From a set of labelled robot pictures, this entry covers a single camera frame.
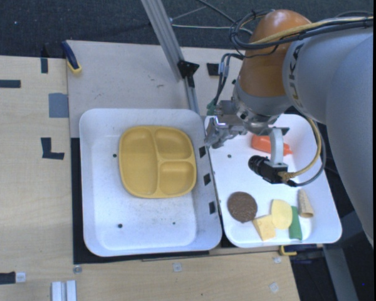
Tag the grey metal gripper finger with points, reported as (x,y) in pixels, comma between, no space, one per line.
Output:
(212,133)
(226,138)

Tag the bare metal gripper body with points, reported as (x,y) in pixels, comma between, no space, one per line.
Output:
(238,118)

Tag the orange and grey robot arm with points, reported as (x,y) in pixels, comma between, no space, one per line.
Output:
(332,83)

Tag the orange carrot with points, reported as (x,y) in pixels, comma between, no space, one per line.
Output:
(261,143)

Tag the white plastic tray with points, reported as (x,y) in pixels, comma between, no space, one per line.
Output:
(238,174)
(144,224)

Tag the yellow divided plate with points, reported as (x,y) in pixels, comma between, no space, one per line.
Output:
(158,161)

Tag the brown round biscuit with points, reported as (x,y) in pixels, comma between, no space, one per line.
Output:
(242,207)

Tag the yellow cheese wedge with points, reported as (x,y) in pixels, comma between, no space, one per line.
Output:
(264,229)

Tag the pale wood board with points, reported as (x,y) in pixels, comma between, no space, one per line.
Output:
(128,80)

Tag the beige ice cream cone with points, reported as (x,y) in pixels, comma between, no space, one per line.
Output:
(305,205)

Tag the green bean pod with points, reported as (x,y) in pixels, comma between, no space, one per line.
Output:
(296,227)

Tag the black cylinder on white bracket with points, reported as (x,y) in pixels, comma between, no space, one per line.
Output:
(266,168)

